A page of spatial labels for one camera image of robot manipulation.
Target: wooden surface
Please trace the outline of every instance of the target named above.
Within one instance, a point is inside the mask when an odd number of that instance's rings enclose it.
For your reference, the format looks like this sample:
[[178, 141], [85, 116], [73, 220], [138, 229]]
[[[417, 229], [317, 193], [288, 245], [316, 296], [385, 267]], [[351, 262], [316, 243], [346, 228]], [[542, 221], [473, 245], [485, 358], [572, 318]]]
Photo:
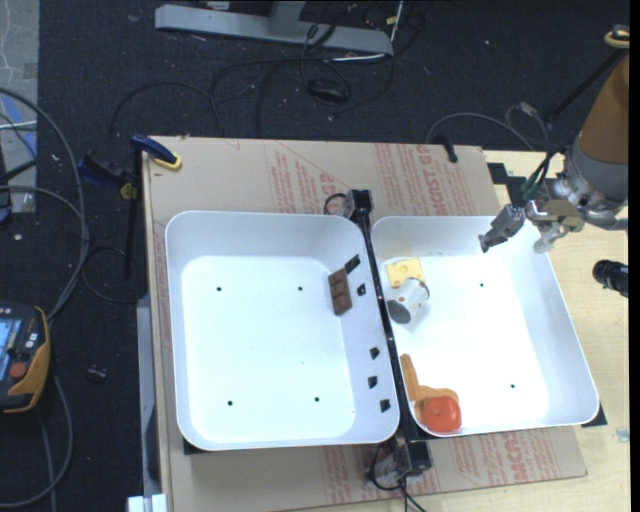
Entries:
[[[542, 159], [539, 153], [486, 152], [487, 161], [504, 163], [515, 175], [527, 175]], [[561, 168], [556, 159], [551, 171]], [[154, 283], [152, 198], [145, 191], [145, 213], [150, 282]], [[497, 186], [501, 203], [508, 200], [504, 187]], [[625, 233], [610, 233], [586, 226], [555, 244], [550, 257], [581, 341], [608, 424], [574, 427], [588, 475], [571, 480], [498, 487], [416, 497], [429, 512], [511, 511], [627, 511], [631, 510], [630, 443], [619, 440], [616, 431], [630, 428], [629, 415], [629, 302], [617, 292], [604, 290], [592, 277], [601, 259], [628, 263]], [[152, 287], [152, 334], [159, 338], [158, 308]], [[161, 355], [154, 357], [157, 396], [164, 397]], [[162, 488], [171, 488], [165, 404], [158, 404]], [[325, 507], [326, 512], [399, 512], [402, 500], [385, 500], [357, 505]]]

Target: robotic arm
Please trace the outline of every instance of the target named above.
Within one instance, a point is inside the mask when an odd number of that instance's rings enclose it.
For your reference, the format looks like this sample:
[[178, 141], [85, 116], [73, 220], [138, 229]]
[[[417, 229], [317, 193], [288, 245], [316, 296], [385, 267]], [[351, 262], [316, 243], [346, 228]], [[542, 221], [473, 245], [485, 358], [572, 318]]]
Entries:
[[[607, 38], [611, 44], [612, 33]], [[515, 235], [526, 219], [540, 231], [534, 247], [537, 252], [548, 251], [557, 239], [580, 231], [585, 223], [628, 233], [628, 220], [616, 218], [627, 205], [629, 194], [628, 52], [605, 82], [582, 130], [567, 149], [557, 179], [546, 179], [545, 164], [548, 166], [550, 156], [527, 180], [525, 206], [505, 206], [491, 229], [480, 236], [484, 252]]]

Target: cardboard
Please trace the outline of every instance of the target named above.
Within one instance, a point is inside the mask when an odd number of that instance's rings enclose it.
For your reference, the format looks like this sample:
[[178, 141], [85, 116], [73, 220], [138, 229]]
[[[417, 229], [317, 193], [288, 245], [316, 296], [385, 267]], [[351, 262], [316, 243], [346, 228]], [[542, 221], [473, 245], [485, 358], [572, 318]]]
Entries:
[[[185, 455], [175, 415], [165, 226], [197, 209], [321, 213], [328, 196], [350, 188], [372, 191], [374, 221], [495, 215], [499, 204], [482, 151], [456, 148], [453, 164], [436, 146], [156, 139], [183, 160], [179, 171], [150, 160], [145, 170], [161, 470], [170, 510], [270, 512], [397, 498], [364, 477], [375, 446]], [[409, 482], [414, 496], [586, 474], [571, 427], [437, 439], [429, 449], [434, 467]]]

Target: yellow block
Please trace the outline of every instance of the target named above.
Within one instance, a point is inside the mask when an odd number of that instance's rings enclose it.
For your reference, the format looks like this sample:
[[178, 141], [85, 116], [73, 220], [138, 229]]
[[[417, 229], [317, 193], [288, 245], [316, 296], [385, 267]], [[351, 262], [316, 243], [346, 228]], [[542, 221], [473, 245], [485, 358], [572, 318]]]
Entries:
[[424, 274], [422, 273], [422, 266], [418, 258], [409, 258], [395, 263], [389, 263], [386, 265], [386, 268], [391, 288], [400, 288], [408, 277], [414, 277], [424, 282]]

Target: multimeter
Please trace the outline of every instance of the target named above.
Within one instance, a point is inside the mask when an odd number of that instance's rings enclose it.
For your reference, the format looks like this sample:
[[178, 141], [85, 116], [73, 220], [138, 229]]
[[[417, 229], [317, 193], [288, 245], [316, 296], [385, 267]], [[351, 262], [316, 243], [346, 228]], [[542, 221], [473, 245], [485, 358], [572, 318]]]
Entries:
[[35, 407], [49, 371], [51, 344], [44, 312], [0, 300], [0, 411]]

